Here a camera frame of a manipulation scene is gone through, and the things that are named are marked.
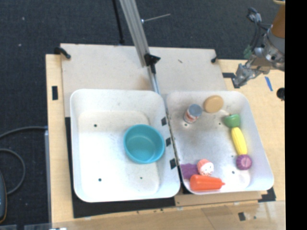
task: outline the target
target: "tin can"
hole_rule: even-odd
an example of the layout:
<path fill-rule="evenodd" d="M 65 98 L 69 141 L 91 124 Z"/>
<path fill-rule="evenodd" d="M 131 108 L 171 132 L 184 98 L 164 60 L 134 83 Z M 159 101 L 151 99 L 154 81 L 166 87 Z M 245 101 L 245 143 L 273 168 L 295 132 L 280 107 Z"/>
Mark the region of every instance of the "tin can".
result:
<path fill-rule="evenodd" d="M 201 106 L 197 104 L 190 105 L 183 115 L 184 121 L 188 124 L 193 124 L 202 114 Z"/>

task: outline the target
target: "black device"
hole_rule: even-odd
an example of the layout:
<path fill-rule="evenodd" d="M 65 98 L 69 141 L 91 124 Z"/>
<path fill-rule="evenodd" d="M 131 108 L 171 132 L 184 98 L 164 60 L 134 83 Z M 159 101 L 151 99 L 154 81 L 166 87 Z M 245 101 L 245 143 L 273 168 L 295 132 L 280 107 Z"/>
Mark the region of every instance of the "black device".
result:
<path fill-rule="evenodd" d="M 5 220 L 7 209 L 7 194 L 3 175 L 0 171 L 0 223 Z"/>

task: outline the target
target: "bowl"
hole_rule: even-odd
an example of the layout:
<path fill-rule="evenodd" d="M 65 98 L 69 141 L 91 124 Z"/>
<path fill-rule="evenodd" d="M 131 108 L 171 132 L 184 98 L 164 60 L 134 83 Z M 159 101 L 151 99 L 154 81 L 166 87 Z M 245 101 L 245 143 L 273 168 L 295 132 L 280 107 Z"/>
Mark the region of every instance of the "bowl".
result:
<path fill-rule="evenodd" d="M 128 157 L 136 163 L 152 163 L 159 160 L 165 151 L 162 135 L 155 128 L 138 124 L 127 129 L 124 148 Z"/>

